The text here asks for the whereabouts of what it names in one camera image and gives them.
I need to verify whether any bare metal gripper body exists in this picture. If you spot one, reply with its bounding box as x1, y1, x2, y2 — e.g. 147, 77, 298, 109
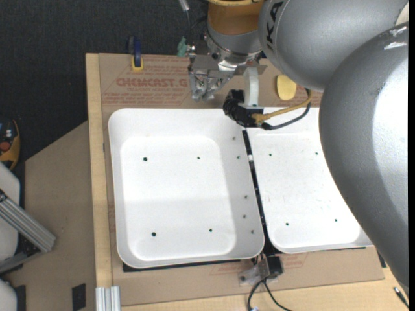
187, 41, 270, 81

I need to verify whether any brown cardboard board red print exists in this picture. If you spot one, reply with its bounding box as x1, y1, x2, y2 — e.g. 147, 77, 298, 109
97, 52, 385, 306

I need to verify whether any pale yellow oval biscuit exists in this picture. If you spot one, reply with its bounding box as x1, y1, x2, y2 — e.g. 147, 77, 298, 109
276, 74, 298, 102

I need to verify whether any white plastic tray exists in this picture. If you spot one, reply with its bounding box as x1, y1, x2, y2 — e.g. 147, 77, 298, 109
107, 108, 265, 269
243, 106, 374, 254

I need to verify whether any thin black and white rod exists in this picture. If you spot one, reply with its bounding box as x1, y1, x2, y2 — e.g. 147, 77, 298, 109
242, 129, 270, 256

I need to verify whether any black cylinder on white bracket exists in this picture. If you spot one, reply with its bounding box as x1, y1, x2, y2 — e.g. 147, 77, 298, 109
222, 67, 265, 128

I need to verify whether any black block with thin wires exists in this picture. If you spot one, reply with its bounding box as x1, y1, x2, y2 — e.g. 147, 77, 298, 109
265, 255, 285, 277

